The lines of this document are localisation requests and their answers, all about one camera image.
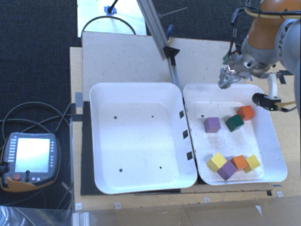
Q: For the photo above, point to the thin black rod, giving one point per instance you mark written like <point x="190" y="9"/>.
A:
<point x="188" y="126"/>

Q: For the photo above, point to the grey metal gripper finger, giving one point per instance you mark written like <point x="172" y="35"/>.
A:
<point x="230" y="81"/>
<point x="222" y="81"/>

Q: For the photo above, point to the yellow cube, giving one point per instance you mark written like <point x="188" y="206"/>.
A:
<point x="216" y="162"/>
<point x="252" y="163"/>

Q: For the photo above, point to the purple cube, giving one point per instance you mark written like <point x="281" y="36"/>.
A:
<point x="227" y="171"/>
<point x="211" y="125"/>

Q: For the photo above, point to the black cylinder on white bracket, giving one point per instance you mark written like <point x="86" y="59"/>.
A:
<point x="264" y="100"/>

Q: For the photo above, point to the white plastic tray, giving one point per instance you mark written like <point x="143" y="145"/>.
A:
<point x="141" y="140"/>
<point x="235" y="145"/>

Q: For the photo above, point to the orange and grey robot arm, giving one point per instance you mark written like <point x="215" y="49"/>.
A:
<point x="265" y="29"/>

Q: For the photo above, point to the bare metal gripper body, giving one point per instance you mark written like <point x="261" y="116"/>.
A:
<point x="242" y="68"/>

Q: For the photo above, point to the orange cube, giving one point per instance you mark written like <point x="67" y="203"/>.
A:
<point x="239" y="162"/>
<point x="245" y="112"/>

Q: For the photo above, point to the green cube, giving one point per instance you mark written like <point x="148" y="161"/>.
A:
<point x="234" y="123"/>

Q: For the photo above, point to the pale wood board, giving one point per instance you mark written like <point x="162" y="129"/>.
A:
<point x="117" y="60"/>

